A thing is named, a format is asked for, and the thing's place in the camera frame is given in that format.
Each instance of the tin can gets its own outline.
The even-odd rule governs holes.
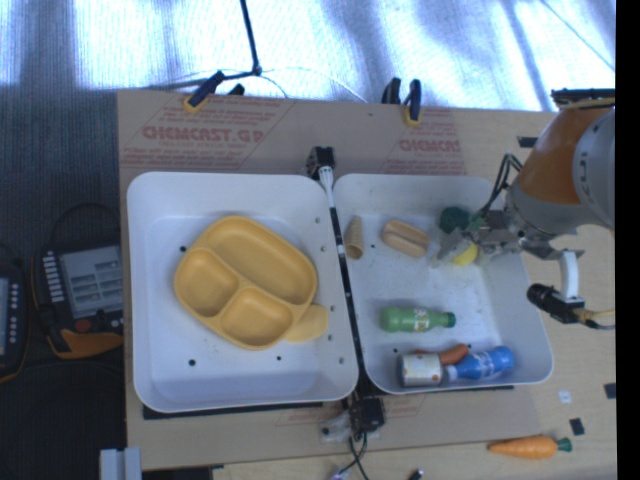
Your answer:
[[[438,354],[403,354],[398,358],[400,383],[404,387],[438,386],[442,363]]]

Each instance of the blue bottle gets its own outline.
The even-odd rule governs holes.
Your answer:
[[[503,345],[486,352],[468,354],[458,364],[446,367],[449,380],[484,379],[498,372],[513,368],[513,352]]]

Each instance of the black electronic device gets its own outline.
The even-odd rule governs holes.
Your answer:
[[[47,244],[33,258],[40,322],[62,359],[94,356],[123,342],[120,236]]]
[[[0,382],[20,371],[28,337],[29,306],[22,270],[11,263],[0,263]]]

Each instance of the toy bottle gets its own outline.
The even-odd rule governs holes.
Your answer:
[[[469,353],[462,361],[446,367],[449,380],[483,379],[498,372],[513,368],[513,352],[509,347],[499,346],[486,352]]]
[[[387,306],[380,315],[380,327],[387,332],[426,332],[437,326],[453,327],[453,313],[439,313],[429,308]]]

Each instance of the table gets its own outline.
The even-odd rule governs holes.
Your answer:
[[[524,160],[517,135],[537,136],[551,113],[422,110],[409,127],[399,106],[216,96],[196,116],[182,95],[118,94],[123,266],[129,278],[126,189],[150,170],[302,173],[313,146],[332,146],[336,177],[348,172],[467,174],[493,181],[507,151]],[[586,249],[581,295],[588,307],[614,305],[614,236],[585,226],[557,247]],[[559,268],[524,257],[532,282],[559,285]],[[125,286],[130,301],[130,286]],[[224,464],[218,480],[325,479],[350,462],[345,443],[320,443],[319,425],[339,404],[243,414],[148,420],[132,374],[131,305],[125,304],[128,445],[145,470]],[[385,397],[388,421],[369,441],[370,478],[607,478],[617,473],[615,332],[543,318],[554,353],[551,377],[491,392]],[[570,454],[524,461],[490,454],[487,442],[542,432],[568,436]],[[352,472],[358,478],[359,472]]]

